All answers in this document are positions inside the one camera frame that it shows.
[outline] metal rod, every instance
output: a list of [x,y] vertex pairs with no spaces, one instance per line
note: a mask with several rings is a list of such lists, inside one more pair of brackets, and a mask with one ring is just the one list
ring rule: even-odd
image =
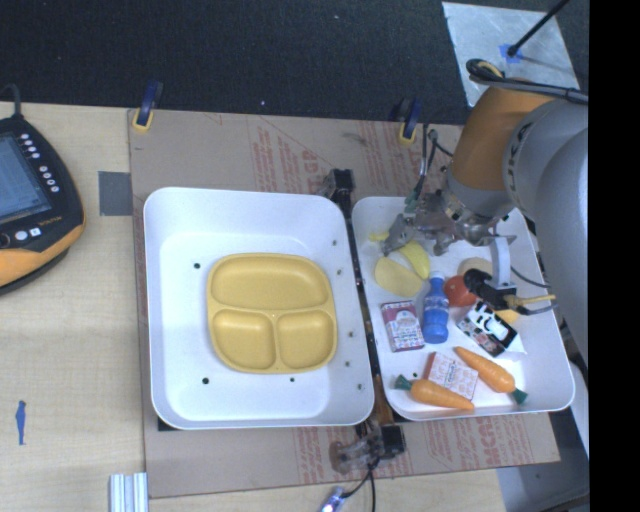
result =
[[533,28],[531,30],[529,30],[529,32],[527,32],[524,36],[522,36],[522,38],[520,39],[520,41],[518,41],[517,43],[509,46],[509,49],[507,50],[507,55],[509,57],[513,57],[518,50],[520,49],[520,47],[526,43],[533,34],[535,34],[538,30],[540,30],[540,28],[551,19],[551,17],[556,14],[560,9],[562,9],[566,4],[569,3],[569,0],[560,0],[555,7],[553,7],[545,16],[544,18],[542,18],[538,23],[536,23]]

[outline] tomato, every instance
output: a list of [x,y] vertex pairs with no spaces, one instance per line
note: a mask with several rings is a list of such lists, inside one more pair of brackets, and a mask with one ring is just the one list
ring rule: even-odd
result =
[[464,284],[464,277],[453,276],[444,283],[444,293],[449,299],[450,306],[471,306],[477,300],[477,295],[471,293]]

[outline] blue marker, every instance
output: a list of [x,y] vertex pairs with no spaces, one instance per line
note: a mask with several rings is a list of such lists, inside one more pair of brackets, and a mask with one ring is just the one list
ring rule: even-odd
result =
[[24,424],[27,420],[27,413],[25,408],[27,407],[27,402],[24,400],[20,400],[18,402],[18,410],[16,411],[16,423],[18,424],[18,436],[20,439],[20,444],[26,444],[24,442]]

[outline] black fabric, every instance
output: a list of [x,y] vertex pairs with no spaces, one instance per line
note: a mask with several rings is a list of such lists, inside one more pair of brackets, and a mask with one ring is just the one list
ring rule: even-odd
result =
[[[459,3],[548,12],[557,0]],[[155,78],[166,109],[386,120],[399,100],[417,96],[421,121],[461,124],[469,113],[440,1],[3,0],[0,8],[0,85],[15,82],[25,102],[135,107]],[[588,92],[588,0],[570,1],[556,19]]]

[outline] white tray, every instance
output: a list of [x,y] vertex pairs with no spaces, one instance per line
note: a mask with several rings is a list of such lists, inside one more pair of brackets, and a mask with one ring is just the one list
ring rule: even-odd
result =
[[[144,206],[151,397],[179,429],[353,425],[374,401],[364,323],[344,216],[320,196],[164,188]],[[223,256],[311,259],[334,295],[334,357],[313,371],[256,374],[216,355],[205,287]]]
[[[455,322],[466,311],[464,308],[451,308],[448,324],[449,338],[445,343],[427,344],[420,350],[391,351],[380,306],[385,302],[407,299],[387,292],[377,285],[373,271],[382,252],[380,243],[370,241],[369,235],[388,231],[396,215],[403,209],[404,198],[402,197],[367,197],[356,203],[352,216],[365,294],[376,338],[382,381],[391,407],[401,416],[414,421],[554,411],[568,407],[573,400],[574,381],[553,311],[533,316],[520,316],[513,323],[526,351],[526,355],[521,361],[506,361],[502,356],[496,358],[496,361],[513,373],[516,385],[529,394],[522,405],[517,405],[507,394],[491,391],[482,382],[478,382],[476,386],[473,398],[474,411],[423,405],[413,400],[408,392],[394,389],[393,384],[400,373],[409,379],[422,376],[427,357],[433,351],[441,351],[446,355],[456,357],[453,353],[453,347],[462,345],[479,354],[487,355],[455,325]],[[512,266],[524,276],[541,282],[542,276],[535,249],[522,215],[517,210],[511,212],[506,222],[499,223],[498,233],[517,235],[516,240],[510,245]],[[425,243],[427,248],[429,248],[429,243],[432,242]],[[490,249],[488,247],[473,247],[463,241],[455,242],[449,246],[449,251],[442,256],[431,256],[431,269],[444,272],[448,278],[457,273],[458,266],[463,260],[472,257],[481,257],[491,261]],[[543,289],[530,285],[515,275],[512,275],[512,280],[517,285],[518,295],[521,297],[546,294]],[[532,305],[531,308],[535,309],[548,304],[548,302],[540,302]]]

